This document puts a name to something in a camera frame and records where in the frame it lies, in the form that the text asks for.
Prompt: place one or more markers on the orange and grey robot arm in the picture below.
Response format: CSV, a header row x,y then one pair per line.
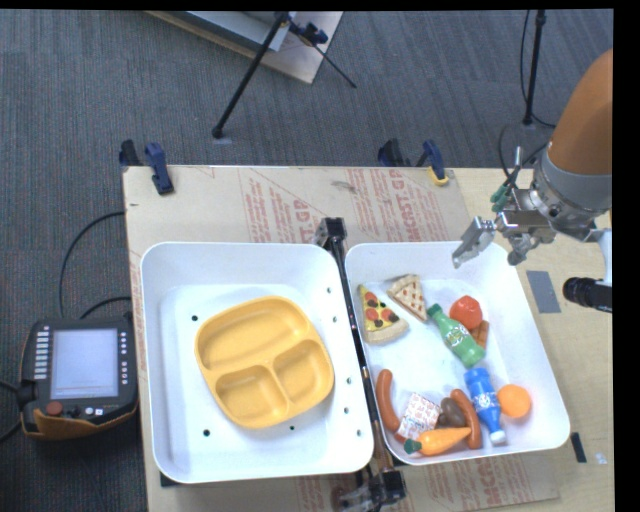
x,y
585,125

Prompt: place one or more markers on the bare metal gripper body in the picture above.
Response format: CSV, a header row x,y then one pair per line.
x,y
540,215

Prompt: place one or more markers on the brown cardboard board red print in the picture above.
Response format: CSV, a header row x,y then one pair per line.
x,y
280,210

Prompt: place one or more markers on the orange ball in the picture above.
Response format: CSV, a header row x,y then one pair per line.
x,y
515,401

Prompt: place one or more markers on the pepperoni pizza slice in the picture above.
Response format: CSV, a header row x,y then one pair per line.
x,y
379,320

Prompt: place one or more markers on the yellow divided plate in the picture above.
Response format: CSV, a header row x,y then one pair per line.
x,y
250,330

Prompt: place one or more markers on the brown waffle biscuit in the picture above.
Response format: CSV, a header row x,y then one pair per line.
x,y
481,334

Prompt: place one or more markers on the white and red packet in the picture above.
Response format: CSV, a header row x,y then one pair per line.
x,y
419,415

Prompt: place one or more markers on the thin black rod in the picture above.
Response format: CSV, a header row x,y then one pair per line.
x,y
356,330

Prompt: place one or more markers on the blue bottle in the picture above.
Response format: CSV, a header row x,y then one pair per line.
x,y
484,402

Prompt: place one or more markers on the brown mushroom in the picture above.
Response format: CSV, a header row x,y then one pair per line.
x,y
451,412

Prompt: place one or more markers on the orange-brown sausage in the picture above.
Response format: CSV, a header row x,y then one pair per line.
x,y
386,400
470,415

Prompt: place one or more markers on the white plastic tray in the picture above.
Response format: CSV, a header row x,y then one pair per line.
x,y
180,440
525,340

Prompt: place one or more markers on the black cylinder on white bracket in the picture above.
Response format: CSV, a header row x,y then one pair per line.
x,y
587,292

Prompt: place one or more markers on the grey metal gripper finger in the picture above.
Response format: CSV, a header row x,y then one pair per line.
x,y
474,240
522,247

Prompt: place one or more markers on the red tomato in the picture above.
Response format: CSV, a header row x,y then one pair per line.
x,y
465,311

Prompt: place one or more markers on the green bottle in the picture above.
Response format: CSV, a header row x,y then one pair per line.
x,y
457,337

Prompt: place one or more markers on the orange carrot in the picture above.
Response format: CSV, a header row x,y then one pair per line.
x,y
442,440

